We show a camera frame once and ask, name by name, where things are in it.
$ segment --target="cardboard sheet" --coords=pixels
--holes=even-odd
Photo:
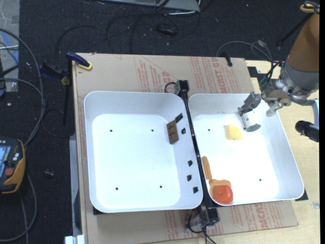
[[[250,93],[253,86],[244,59],[232,58],[229,67],[223,58],[117,55],[81,53],[93,64],[91,71],[75,65],[77,115],[82,158],[83,191],[81,206],[86,241],[93,243],[149,243],[202,237],[186,229],[189,210],[111,213],[94,215],[89,198],[88,168],[83,101],[94,90],[163,92],[165,84],[186,79],[190,95],[196,93]],[[210,236],[282,228],[298,225],[290,201],[238,205],[218,208],[220,222],[209,227]]]

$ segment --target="multimeter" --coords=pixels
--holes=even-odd
[[[14,138],[0,136],[0,193],[16,192],[25,172],[25,149]]]

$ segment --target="tomato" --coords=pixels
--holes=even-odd
[[[234,199],[234,193],[228,185],[219,185],[214,189],[213,198],[219,203],[231,203]]]

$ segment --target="multimeter screen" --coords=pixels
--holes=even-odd
[[[0,146],[0,177],[5,169],[4,161],[7,159],[7,156],[10,152],[10,146]]]

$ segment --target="yellow clamp pad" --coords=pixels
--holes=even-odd
[[[88,66],[88,67],[83,66],[83,65],[81,65],[81,64],[78,64],[78,66],[79,66],[80,68],[84,69],[84,70],[90,71],[90,70],[92,69],[92,64],[91,64],[91,62],[88,62],[88,63],[89,63],[89,66]]]

